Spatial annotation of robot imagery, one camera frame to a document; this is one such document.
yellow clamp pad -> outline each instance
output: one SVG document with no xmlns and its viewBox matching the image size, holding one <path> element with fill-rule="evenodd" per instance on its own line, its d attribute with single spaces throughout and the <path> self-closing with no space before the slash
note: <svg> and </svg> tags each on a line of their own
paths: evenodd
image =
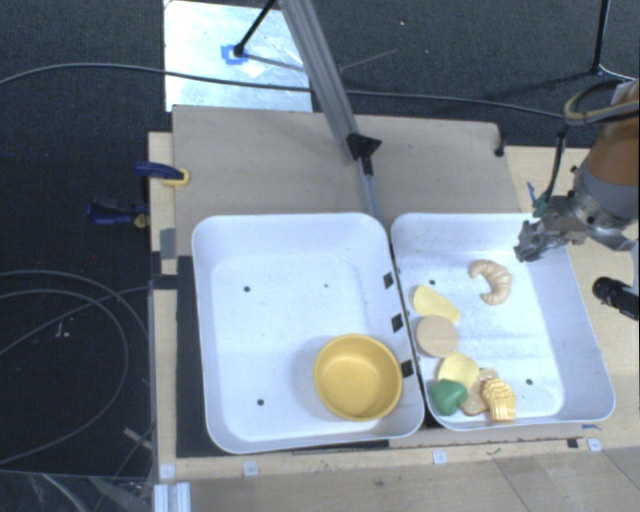
<svg viewBox="0 0 640 512">
<path fill-rule="evenodd" d="M 189 171 L 186 169 L 178 169 L 182 173 L 182 179 L 180 180 L 162 180 L 162 184 L 167 187 L 184 187 L 189 183 Z"/>
</svg>

black bracket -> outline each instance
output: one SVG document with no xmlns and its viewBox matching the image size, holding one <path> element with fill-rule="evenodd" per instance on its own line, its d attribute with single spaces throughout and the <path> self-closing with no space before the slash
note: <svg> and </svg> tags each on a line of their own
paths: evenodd
<svg viewBox="0 0 640 512">
<path fill-rule="evenodd" d="M 350 133 L 347 136 L 347 145 L 351 151 L 354 160 L 362 161 L 363 171 L 367 176 L 373 176 L 373 165 L 371 164 L 371 155 L 382 144 L 381 140 L 365 137 L 359 133 Z"/>
</svg>

